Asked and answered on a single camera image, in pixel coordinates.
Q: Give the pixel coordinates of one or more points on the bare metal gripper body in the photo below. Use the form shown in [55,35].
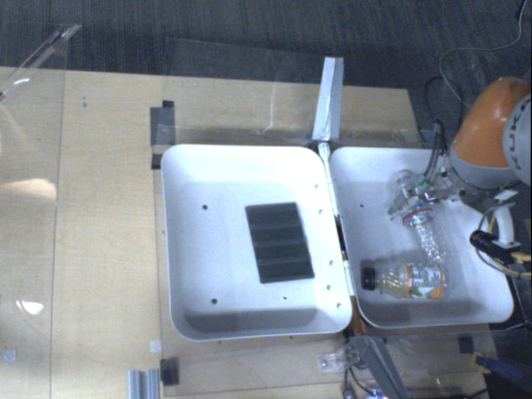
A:
[442,189]

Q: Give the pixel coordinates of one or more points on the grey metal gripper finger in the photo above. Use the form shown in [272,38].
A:
[406,183]
[398,207]

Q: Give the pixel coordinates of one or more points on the clear ribbed plastic bottle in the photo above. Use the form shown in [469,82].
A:
[428,235]

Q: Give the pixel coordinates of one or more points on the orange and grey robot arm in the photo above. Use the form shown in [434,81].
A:
[482,131]

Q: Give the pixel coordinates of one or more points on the white plastic tray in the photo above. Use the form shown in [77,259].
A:
[208,243]
[374,231]

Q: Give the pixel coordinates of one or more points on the thin black and white rod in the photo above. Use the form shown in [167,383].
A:
[338,227]

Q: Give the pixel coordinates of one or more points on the clear bottle with orange label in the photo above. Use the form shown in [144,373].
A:
[411,282]

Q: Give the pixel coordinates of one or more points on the black ribbed rectangular block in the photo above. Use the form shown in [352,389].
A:
[279,242]

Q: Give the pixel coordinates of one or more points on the black cylinder on white bracket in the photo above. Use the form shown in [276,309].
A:
[494,239]

